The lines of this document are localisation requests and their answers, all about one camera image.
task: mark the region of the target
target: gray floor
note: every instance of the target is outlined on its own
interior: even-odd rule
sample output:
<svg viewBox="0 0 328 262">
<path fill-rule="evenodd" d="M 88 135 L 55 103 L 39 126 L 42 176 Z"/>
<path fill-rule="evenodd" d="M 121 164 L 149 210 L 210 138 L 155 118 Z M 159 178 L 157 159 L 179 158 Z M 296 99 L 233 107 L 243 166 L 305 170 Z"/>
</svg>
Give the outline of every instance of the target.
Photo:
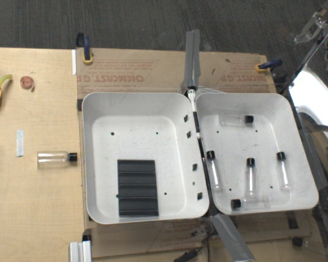
<svg viewBox="0 0 328 262">
<path fill-rule="evenodd" d="M 78 32 L 91 46 L 184 50 L 185 32 L 201 31 L 201 51 L 281 58 L 295 72 L 311 44 L 298 34 L 324 0 L 0 0 L 0 47 L 72 49 Z M 323 73 L 324 52 L 313 69 Z"/>
</svg>

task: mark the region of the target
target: blue clamp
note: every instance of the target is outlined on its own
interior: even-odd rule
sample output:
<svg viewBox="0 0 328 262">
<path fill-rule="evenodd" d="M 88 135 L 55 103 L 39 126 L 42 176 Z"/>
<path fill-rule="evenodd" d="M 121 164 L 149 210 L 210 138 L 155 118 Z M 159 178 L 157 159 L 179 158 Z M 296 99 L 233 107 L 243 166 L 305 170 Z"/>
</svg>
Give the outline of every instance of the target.
<svg viewBox="0 0 328 262">
<path fill-rule="evenodd" d="M 84 35 L 84 33 L 78 33 L 77 36 L 77 47 L 83 47 L 83 62 L 84 64 L 92 63 L 92 53 L 90 51 L 90 39 L 88 35 Z"/>
<path fill-rule="evenodd" d="M 264 64 L 257 64 L 255 69 L 259 73 L 267 71 L 268 68 L 272 71 L 275 67 L 281 66 L 282 64 L 282 59 L 273 59 Z"/>
</svg>

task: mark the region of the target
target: bottle cap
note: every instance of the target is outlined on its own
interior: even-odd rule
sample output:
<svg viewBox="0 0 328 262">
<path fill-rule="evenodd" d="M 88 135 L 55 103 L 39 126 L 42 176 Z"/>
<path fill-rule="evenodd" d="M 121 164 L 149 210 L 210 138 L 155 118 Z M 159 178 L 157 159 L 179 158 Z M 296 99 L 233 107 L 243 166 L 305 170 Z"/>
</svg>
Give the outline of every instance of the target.
<svg viewBox="0 0 328 262">
<path fill-rule="evenodd" d="M 214 151 L 208 151 L 207 152 L 207 158 L 208 158 L 208 160 L 214 160 L 215 159 L 215 152 Z"/>
<path fill-rule="evenodd" d="M 247 159 L 247 166 L 254 167 L 255 166 L 255 159 L 254 158 L 248 158 Z"/>
<path fill-rule="evenodd" d="M 300 238 L 300 237 L 293 237 L 291 239 L 291 242 L 292 242 L 293 246 L 301 247 L 302 244 L 303 244 L 303 242 L 304 242 L 304 240 L 302 238 Z"/>
<path fill-rule="evenodd" d="M 253 116 L 244 116 L 244 122 L 245 123 L 253 123 L 254 117 Z"/>
<path fill-rule="evenodd" d="M 277 159 L 278 159 L 279 161 L 281 161 L 281 160 L 285 160 L 285 154 L 284 154 L 283 151 L 277 153 Z"/>
<path fill-rule="evenodd" d="M 239 209 L 242 206 L 242 202 L 239 199 L 232 199 L 231 200 L 231 208 L 233 210 Z"/>
<path fill-rule="evenodd" d="M 78 154 L 77 153 L 69 153 L 68 161 L 70 161 L 70 162 L 78 161 Z"/>
</svg>

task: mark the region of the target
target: wooden table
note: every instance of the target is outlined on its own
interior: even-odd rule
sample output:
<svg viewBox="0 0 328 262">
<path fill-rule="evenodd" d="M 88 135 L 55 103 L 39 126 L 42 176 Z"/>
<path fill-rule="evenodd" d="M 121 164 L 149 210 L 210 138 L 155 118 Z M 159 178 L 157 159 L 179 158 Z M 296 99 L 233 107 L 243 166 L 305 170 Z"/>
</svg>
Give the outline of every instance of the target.
<svg viewBox="0 0 328 262">
<path fill-rule="evenodd" d="M 13 74 L 13 79 L 3 85 L 0 102 L 0 261 L 66 262 L 69 243 L 80 241 L 85 230 L 81 163 L 38 169 L 37 152 L 80 154 L 72 51 L 0 48 L 0 77 L 6 74 Z M 22 76 L 34 79 L 33 92 L 20 87 Z M 22 157 L 16 157 L 18 129 L 24 130 Z M 313 236 L 320 240 L 316 223 L 311 221 L 311 225 Z M 322 261 L 293 249 L 289 239 L 248 246 L 258 261 Z M 172 251 L 97 261 L 160 262 L 181 254 Z M 212 248 L 212 261 L 214 257 L 230 260 L 221 247 Z M 206 253 L 196 259 L 206 260 Z"/>
</svg>

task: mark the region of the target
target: white tray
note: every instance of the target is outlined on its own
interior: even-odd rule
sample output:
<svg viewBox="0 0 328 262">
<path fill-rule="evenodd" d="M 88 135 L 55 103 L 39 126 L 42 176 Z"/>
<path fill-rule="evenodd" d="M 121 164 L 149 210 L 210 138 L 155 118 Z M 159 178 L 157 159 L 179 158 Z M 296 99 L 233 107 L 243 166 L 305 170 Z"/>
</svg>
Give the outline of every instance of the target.
<svg viewBox="0 0 328 262">
<path fill-rule="evenodd" d="M 289 102 L 278 94 L 205 93 L 196 99 L 205 152 L 213 150 L 223 191 L 213 193 L 216 207 L 237 215 L 267 211 L 310 209 L 318 202 L 318 191 L 307 162 Z M 252 127 L 222 126 L 219 114 L 253 115 Z M 280 190 L 276 153 L 286 155 L 291 190 Z M 255 158 L 259 195 L 269 199 L 269 207 L 233 210 L 232 199 L 245 191 L 247 158 Z"/>
<path fill-rule="evenodd" d="M 82 108 L 86 204 L 95 222 L 198 218 L 207 212 L 206 181 L 186 97 L 178 93 L 91 93 Z M 155 161 L 159 216 L 119 217 L 119 159 Z"/>
</svg>

